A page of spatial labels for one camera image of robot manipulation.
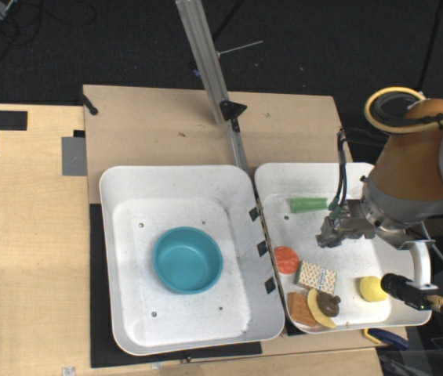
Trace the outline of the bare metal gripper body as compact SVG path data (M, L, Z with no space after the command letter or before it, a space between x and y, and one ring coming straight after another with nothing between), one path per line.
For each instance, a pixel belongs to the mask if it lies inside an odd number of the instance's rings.
M337 238L378 237L398 250L410 249L414 239L407 234L408 227L368 201L347 201L337 218Z

